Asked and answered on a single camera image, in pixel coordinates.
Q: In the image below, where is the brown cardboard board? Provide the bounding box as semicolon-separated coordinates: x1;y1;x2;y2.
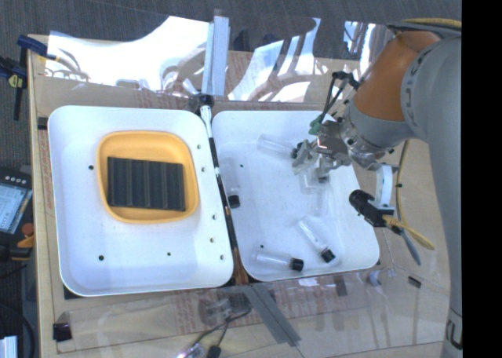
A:
26;34;452;358

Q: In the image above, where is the white plastic tray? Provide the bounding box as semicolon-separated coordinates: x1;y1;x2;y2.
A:
46;104;235;298
210;109;381;283

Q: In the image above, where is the black cylinder on white bracket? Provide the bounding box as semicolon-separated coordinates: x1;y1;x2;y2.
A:
348;163;397;228

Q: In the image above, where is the yellow plastic bowl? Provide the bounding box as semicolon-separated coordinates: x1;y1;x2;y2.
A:
96;130;201;225

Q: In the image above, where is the small black block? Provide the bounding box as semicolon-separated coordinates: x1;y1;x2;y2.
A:
53;321;74;343

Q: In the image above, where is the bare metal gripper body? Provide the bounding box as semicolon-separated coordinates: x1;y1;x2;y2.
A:
315;119;389;172

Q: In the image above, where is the black ribbed rack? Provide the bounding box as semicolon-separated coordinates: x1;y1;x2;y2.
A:
106;156;187;213

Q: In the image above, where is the clear plastic bottle black cap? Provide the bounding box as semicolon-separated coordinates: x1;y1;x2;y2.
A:
250;251;305;272
296;215;336;265
219;157;242;210

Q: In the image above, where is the black block with thin wires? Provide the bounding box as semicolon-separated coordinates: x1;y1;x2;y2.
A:
187;93;216;114

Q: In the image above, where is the thin black and white rod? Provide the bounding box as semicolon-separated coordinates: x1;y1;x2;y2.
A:
199;104;249;286

